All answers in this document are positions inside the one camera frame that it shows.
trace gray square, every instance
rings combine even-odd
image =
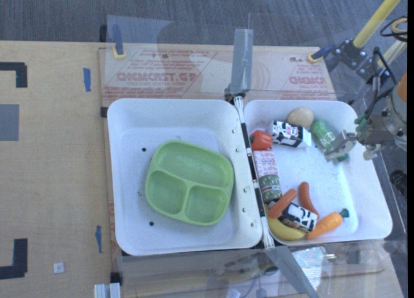
[[[19,105],[0,104],[0,141],[19,140]]]

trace metal bracket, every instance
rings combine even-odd
[[[95,284],[94,298],[121,298],[120,284]]]
[[[298,293],[306,293],[310,298],[319,298],[287,246],[277,246],[265,253]]]
[[[341,131],[332,142],[332,146],[325,151],[325,159],[332,160],[347,154],[356,144],[356,135]]]
[[[252,80],[253,60],[253,30],[235,29],[234,49],[232,63],[232,80],[226,90],[224,97],[232,101],[234,97],[244,98],[250,90]]]

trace green divided plate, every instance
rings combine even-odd
[[[145,196],[157,212],[210,226],[226,213],[234,169],[223,155],[188,142],[171,140],[155,151],[147,172]]]

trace carrot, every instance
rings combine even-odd
[[[249,140],[253,151],[267,150],[272,147],[272,135],[264,131],[254,131],[250,135]]]
[[[268,217],[278,218],[282,214],[283,210],[289,206],[289,204],[296,198],[298,193],[295,189],[289,189],[286,193],[279,198],[279,200],[269,209]]]
[[[319,213],[312,204],[311,196],[309,195],[309,183],[302,182],[298,188],[299,201],[303,208],[315,213],[319,219]]]
[[[315,228],[308,234],[305,235],[306,239],[314,239],[317,236],[323,235],[328,231],[339,227],[343,221],[343,218],[349,217],[349,212],[344,208],[341,213],[332,212],[326,217],[321,219],[315,226]]]

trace sausage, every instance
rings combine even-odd
[[[309,183],[302,182],[298,188],[299,192],[299,201],[303,208],[308,209],[309,211],[315,213],[319,218],[319,213],[312,204],[311,196],[309,195]]]
[[[283,210],[289,206],[289,204],[297,197],[298,193],[295,189],[289,189],[286,193],[280,197],[280,199],[269,209],[269,218],[278,218],[282,214]]]

